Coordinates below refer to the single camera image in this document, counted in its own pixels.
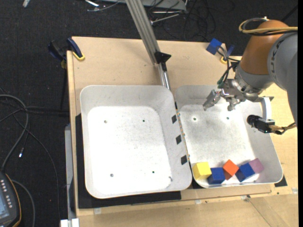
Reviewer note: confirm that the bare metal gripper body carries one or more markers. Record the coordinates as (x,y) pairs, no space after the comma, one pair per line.
(239,91)

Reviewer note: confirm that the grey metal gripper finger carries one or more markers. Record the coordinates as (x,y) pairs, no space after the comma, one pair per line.
(232,105)
(210,101)

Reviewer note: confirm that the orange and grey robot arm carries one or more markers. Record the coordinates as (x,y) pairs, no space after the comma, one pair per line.
(279,55)

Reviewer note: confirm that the white plastic tray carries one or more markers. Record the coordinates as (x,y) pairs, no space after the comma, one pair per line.
(217,138)
(127,150)

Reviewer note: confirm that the blue cube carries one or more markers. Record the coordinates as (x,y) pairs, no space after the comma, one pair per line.
(246,171)
(216,175)
(213,46)

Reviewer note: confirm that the orange cube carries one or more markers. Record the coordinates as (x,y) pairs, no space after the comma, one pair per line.
(230,168)

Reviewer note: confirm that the pink cube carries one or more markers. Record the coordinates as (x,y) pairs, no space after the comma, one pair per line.
(256,165)

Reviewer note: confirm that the yellow cube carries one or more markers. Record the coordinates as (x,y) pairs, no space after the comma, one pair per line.
(201,170)

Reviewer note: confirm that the pale wood board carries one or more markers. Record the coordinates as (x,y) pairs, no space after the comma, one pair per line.
(118,63)

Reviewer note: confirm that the black cylinder on white bracket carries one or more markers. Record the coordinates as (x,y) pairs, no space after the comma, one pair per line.
(260,124)

